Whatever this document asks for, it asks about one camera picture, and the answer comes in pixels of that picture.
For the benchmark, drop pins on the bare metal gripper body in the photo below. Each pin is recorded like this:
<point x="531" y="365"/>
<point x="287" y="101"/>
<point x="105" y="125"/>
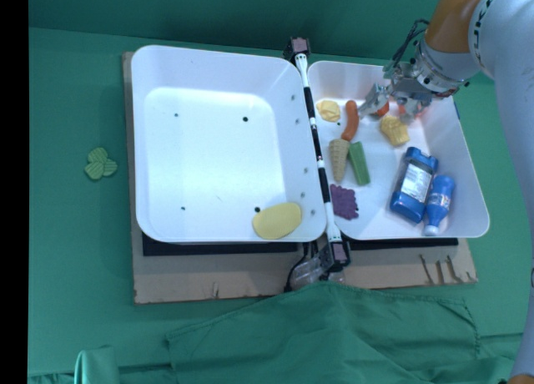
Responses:
<point x="411" y="82"/>

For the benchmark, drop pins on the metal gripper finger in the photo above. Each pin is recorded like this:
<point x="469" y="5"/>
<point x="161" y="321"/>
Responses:
<point x="373" y="100"/>
<point x="411" y="113"/>

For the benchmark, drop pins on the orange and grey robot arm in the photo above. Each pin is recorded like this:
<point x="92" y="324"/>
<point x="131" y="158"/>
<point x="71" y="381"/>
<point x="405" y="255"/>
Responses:
<point x="492" y="31"/>

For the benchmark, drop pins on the orange red toy food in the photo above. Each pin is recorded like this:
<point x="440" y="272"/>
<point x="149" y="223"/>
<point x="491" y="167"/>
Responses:
<point x="383" y="108"/>

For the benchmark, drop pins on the yellow toy corn piece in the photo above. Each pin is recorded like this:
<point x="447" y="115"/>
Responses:
<point x="394" y="131"/>

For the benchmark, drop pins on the orange toy sausage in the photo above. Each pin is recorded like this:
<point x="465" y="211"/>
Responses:
<point x="351" y="121"/>

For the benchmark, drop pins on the yellow toy pastry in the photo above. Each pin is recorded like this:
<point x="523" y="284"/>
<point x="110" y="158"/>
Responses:
<point x="328" y="110"/>

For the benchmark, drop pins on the green toy vegetable stick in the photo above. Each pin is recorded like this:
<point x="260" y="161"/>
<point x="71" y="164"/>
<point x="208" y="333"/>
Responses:
<point x="359" y="164"/>

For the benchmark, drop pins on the beige toy ice cream cone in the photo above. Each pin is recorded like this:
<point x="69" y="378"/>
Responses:
<point x="339" y="159"/>

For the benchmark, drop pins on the large blue bottle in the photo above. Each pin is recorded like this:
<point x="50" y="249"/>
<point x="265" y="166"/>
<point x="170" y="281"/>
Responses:
<point x="413" y="184"/>

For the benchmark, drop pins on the thin black and white rod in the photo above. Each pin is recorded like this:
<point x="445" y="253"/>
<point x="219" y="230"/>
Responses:
<point x="319" y="153"/>

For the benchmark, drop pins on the small blue bottle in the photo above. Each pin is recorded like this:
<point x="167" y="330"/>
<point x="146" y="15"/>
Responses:
<point x="439" y="203"/>

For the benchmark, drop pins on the white plastic tray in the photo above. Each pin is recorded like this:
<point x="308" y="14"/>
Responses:
<point x="208" y="153"/>
<point x="384" y="207"/>

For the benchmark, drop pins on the purple toy grapes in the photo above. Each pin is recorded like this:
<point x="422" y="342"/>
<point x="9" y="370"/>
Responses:
<point x="344" y="202"/>

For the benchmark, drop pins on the yellow oval toy potato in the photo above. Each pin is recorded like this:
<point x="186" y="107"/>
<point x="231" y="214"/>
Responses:
<point x="276" y="221"/>

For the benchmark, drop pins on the brown cardboard board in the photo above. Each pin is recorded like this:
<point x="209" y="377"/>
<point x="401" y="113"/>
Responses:
<point x="233" y="274"/>

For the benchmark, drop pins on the green cloth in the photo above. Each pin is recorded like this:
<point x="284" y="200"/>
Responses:
<point x="334" y="332"/>

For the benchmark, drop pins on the green ridged toy slices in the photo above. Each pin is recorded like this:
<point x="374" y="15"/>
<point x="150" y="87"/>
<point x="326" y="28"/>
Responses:
<point x="99" y="164"/>

